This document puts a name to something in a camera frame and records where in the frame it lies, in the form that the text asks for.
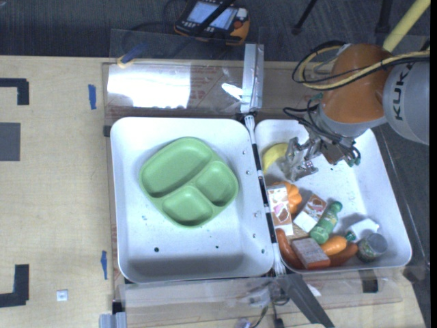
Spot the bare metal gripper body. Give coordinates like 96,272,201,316
302,110,360,165

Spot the yellow banana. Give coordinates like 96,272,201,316
262,142,291,178

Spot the orange pumpkin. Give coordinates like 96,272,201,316
272,181,304,215

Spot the orange and white small carton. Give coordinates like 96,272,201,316
292,193,328,234

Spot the white and orange printed carton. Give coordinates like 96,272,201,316
266,185,295,237

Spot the white plastic tray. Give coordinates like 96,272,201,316
254,118,413,275
109,116,275,284

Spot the green bottle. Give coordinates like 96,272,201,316
309,200,343,245

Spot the tan biscuit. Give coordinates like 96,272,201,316
289,223,310,243

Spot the reddish brown sausage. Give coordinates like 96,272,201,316
327,241,359,268
274,228,305,270

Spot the orange carrot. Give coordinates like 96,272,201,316
320,230,357,256

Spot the green can grey lid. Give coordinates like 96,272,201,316
356,232,389,263

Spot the green divided plate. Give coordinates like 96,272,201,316
138,136,240,228

